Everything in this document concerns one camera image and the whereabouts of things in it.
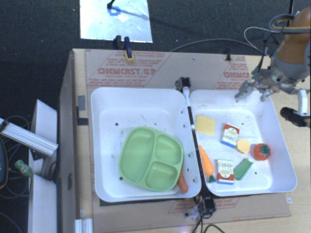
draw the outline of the green plate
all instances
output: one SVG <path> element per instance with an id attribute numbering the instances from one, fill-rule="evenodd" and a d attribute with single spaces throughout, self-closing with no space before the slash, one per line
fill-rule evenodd
<path id="1" fill-rule="evenodd" d="M 127 136 L 119 158 L 119 172 L 128 182 L 157 192 L 177 183 L 184 151 L 170 135 L 147 128 L 134 128 Z"/>

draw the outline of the toy carrot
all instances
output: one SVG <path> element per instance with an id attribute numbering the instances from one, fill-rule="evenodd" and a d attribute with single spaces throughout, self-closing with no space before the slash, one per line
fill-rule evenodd
<path id="1" fill-rule="evenodd" d="M 188 186 L 185 182 L 185 178 L 184 178 L 184 174 L 183 174 L 183 170 L 180 170 L 180 174 L 179 174 L 179 178 L 177 180 L 177 184 L 181 190 L 182 193 L 186 193 L 188 192 Z"/>
<path id="2" fill-rule="evenodd" d="M 204 151 L 204 149 L 199 145 L 199 150 L 201 154 L 201 159 L 202 159 L 202 165 L 203 165 L 203 170 L 205 175 L 211 176 L 214 173 L 214 166 L 212 162 L 210 161 L 208 155 Z"/>

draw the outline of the small box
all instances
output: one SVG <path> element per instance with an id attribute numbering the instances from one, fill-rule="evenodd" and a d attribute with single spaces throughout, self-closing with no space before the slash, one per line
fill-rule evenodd
<path id="1" fill-rule="evenodd" d="M 239 132 L 240 132 L 240 129 L 238 127 L 235 127 L 227 123 L 224 128 L 224 133 L 223 133 L 223 138 L 222 138 L 221 143 L 229 147 L 235 148 L 237 145 L 238 138 L 239 138 Z"/>
<path id="2" fill-rule="evenodd" d="M 228 160 L 217 160 L 217 182 L 223 184 L 234 183 L 233 163 Z"/>

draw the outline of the toy tomato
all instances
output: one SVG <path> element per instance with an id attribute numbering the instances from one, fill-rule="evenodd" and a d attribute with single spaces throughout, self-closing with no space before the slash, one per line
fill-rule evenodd
<path id="1" fill-rule="evenodd" d="M 253 155 L 256 160 L 264 161 L 271 155 L 270 148 L 267 144 L 259 143 L 254 147 Z"/>

